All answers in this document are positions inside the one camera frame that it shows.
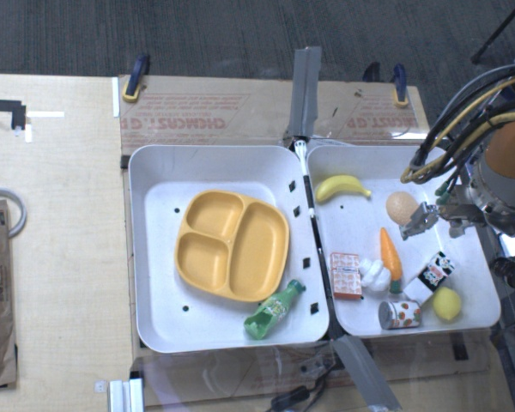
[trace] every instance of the green bottle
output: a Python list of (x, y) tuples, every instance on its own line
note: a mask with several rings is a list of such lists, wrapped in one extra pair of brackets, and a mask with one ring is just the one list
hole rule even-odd
[(295, 296), (305, 291), (305, 286), (293, 279), (286, 289), (272, 294), (244, 322), (244, 328), (254, 339), (263, 339), (286, 316)]

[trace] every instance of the blue clamp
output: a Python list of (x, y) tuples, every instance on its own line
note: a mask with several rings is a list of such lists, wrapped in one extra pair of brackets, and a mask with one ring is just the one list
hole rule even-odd
[(131, 71), (130, 80), (125, 83), (122, 90), (122, 99), (126, 102), (136, 102), (139, 97), (139, 90), (141, 87), (141, 76), (148, 73), (149, 55), (147, 53), (140, 53), (137, 56), (134, 69)]
[(402, 64), (397, 64), (393, 69), (393, 79), (395, 89), (393, 90), (393, 101), (398, 108), (404, 108), (409, 104), (406, 91), (406, 70)]

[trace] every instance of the yellow banana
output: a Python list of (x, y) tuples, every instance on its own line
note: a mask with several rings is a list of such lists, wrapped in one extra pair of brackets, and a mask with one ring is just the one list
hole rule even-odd
[(354, 176), (347, 174), (333, 175), (323, 181), (315, 190), (315, 200), (317, 203), (328, 200), (338, 192), (357, 192), (365, 197), (370, 197), (372, 191), (369, 191)]

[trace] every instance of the orange carrot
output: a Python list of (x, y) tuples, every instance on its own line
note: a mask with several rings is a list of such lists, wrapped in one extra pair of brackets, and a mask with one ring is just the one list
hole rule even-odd
[(384, 266), (391, 272), (391, 292), (400, 293), (400, 279), (403, 276), (403, 266), (397, 249), (385, 227), (379, 229), (379, 243), (381, 246), (381, 260)]

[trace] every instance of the carrot top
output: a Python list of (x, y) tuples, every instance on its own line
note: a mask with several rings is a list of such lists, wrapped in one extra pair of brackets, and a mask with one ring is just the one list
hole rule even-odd
[(392, 281), (398, 281), (403, 276), (403, 266), (397, 249), (385, 227), (379, 229), (379, 243), (381, 246), (381, 260), (384, 266), (391, 271)]

